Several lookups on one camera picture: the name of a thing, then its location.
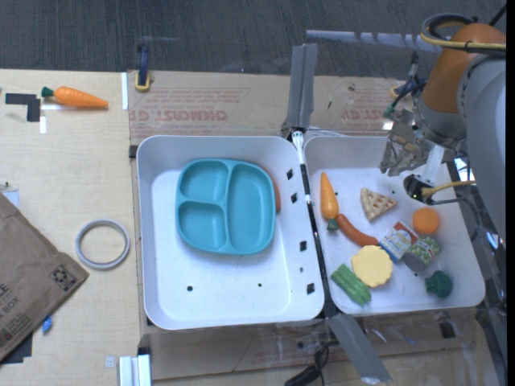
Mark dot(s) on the orange toy ball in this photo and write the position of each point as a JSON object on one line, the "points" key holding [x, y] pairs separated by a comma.
{"points": [[425, 220]]}

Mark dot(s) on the orange toy sausage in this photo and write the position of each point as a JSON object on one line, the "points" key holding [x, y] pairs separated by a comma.
{"points": [[354, 233]]}

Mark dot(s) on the brown cardboard board red print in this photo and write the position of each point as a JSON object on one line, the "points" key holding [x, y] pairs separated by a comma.
{"points": [[201, 107]]}

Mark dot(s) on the small green printed can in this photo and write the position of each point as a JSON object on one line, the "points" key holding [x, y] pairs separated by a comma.
{"points": [[422, 251]]}

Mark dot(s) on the green toy broccoli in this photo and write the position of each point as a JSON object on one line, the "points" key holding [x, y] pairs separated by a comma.
{"points": [[439, 284]]}

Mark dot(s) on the yellow round toy biscuit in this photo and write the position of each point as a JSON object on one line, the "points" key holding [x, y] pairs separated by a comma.
{"points": [[372, 265]]}

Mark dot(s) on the white plastic tray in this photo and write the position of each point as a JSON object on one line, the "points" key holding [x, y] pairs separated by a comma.
{"points": [[225, 288], [402, 296]]}

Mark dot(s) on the blue divided plate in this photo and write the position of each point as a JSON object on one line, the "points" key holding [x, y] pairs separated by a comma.
{"points": [[241, 207]]}

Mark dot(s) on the green toy asparagus bundle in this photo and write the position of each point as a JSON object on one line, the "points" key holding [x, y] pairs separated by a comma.
{"points": [[352, 284]]}

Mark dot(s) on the orange toy carrot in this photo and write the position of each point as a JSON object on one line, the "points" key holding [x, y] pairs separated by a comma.
{"points": [[78, 97], [328, 199]]}

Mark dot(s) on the small white printed carton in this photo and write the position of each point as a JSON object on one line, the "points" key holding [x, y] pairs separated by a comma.
{"points": [[396, 241]]}

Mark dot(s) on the toy pizza slice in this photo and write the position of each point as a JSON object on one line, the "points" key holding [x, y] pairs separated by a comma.
{"points": [[374, 205]]}

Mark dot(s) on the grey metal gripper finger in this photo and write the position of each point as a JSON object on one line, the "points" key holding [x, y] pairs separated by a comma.
{"points": [[413, 163], [390, 161]]}

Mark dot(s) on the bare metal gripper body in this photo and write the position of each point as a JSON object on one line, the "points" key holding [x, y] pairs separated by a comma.
{"points": [[406, 133]]}

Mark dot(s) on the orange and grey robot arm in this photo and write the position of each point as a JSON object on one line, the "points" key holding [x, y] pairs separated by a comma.
{"points": [[483, 107]]}

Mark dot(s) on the black cylinder on white bracket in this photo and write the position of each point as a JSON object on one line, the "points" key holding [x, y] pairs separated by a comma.
{"points": [[418, 189]]}

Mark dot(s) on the brown paper envelope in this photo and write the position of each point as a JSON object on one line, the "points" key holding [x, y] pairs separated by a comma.
{"points": [[28, 272]]}

